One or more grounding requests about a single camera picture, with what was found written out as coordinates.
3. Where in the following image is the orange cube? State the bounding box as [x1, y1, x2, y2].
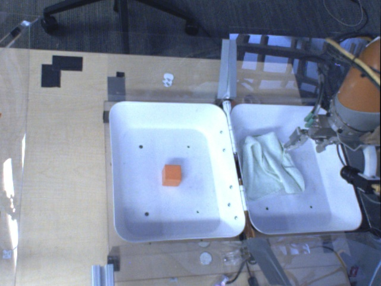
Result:
[161, 164, 183, 187]

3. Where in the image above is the black office chair base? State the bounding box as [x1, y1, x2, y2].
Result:
[40, 0, 210, 55]

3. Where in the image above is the pale green cloth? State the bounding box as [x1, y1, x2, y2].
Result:
[240, 131, 306, 202]

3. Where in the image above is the black cylinder on white bracket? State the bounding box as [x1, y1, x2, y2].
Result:
[340, 145, 380, 195]

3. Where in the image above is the white plastic tray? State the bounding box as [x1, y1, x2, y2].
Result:
[108, 101, 246, 243]
[230, 103, 363, 235]

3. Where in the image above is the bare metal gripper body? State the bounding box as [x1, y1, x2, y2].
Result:
[306, 113, 366, 154]

